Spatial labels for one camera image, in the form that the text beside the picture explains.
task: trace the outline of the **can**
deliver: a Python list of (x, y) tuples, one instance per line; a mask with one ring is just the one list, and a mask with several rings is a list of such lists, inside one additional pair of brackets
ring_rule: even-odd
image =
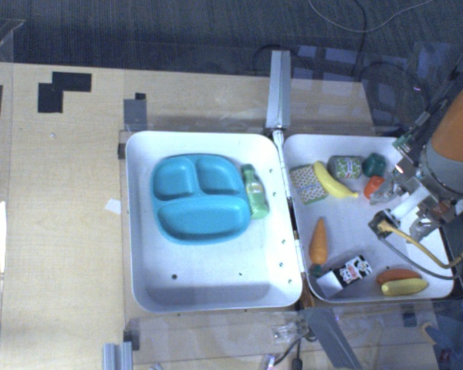
[(335, 178), (356, 179), (362, 173), (362, 158), (359, 156), (332, 156), (327, 166), (328, 171)]

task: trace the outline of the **blue plastic tray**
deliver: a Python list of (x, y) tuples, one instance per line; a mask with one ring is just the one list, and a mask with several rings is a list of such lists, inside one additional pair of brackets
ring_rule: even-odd
[(150, 195), (161, 233), (182, 244), (210, 244), (237, 237), (250, 223), (242, 177), (223, 156), (192, 154), (160, 161)]

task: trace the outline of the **wooden table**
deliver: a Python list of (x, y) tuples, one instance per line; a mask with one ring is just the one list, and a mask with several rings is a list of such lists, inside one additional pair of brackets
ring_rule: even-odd
[[(92, 74), (91, 92), (64, 92), (62, 114), (38, 113), (38, 84), (51, 83), (53, 71)], [(8, 210), (0, 369), (101, 368), (103, 344), (121, 343), (125, 327), (121, 218), (105, 209), (110, 199), (120, 199), (123, 100), (146, 93), (150, 129), (240, 130), (244, 119), (263, 124), (269, 80), (0, 64), (0, 85), (0, 198), (7, 197)], [(294, 123), (318, 132), (371, 131), (360, 84), (293, 81), (292, 111)], [(403, 351), (421, 360), (420, 368), (435, 367), (429, 344)], [(400, 361), (402, 350), (387, 345), (377, 354), (355, 352), (377, 366), (392, 357)], [(331, 368), (319, 347), (302, 357), (308, 368)], [(258, 368), (261, 358), (163, 365), (246, 370)]]

